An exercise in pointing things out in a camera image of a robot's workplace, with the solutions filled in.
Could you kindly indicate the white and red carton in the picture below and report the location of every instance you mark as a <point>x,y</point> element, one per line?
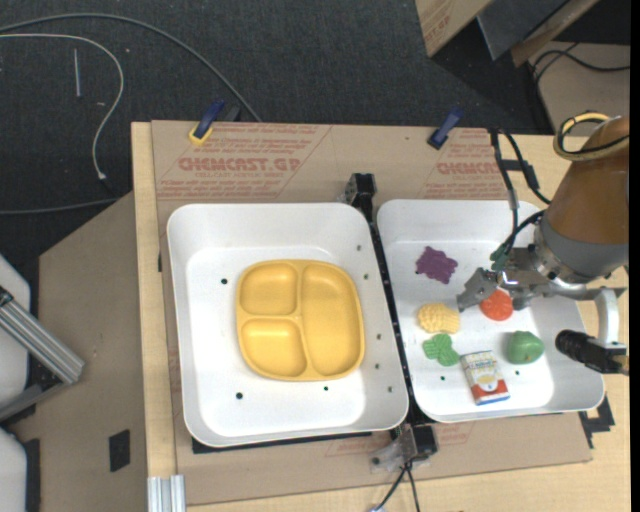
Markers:
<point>484,377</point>

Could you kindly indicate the yellow divided plate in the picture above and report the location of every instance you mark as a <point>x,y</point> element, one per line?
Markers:
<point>325,320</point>

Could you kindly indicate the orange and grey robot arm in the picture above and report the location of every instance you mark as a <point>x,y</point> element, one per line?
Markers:
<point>590,200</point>

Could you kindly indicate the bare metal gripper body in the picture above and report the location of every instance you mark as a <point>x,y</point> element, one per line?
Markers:
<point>542,280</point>

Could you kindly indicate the orange toy orange slice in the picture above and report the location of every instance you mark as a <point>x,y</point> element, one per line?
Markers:
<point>497,306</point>

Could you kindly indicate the brown cardboard board red print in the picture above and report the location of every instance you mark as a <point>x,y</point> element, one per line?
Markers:
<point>280,165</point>

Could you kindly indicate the yellow toy corn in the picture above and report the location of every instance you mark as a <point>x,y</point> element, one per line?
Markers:
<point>437,319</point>

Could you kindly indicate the purple toy grapes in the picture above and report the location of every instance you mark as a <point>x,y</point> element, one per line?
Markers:
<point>436,264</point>

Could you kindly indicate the black cylinder on white bracket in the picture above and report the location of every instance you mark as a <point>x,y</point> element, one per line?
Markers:
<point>595,350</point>

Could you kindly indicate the white plastic tray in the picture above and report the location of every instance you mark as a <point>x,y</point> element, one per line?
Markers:
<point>210,350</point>
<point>530,395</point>

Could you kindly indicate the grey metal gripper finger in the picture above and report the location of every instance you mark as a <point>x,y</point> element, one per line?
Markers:
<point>522,299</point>
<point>475,290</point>

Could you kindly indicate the green toy broccoli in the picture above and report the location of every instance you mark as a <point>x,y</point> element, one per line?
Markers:
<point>440,350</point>

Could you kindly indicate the green toy pepper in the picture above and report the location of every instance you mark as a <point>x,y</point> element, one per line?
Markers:
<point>524,346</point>

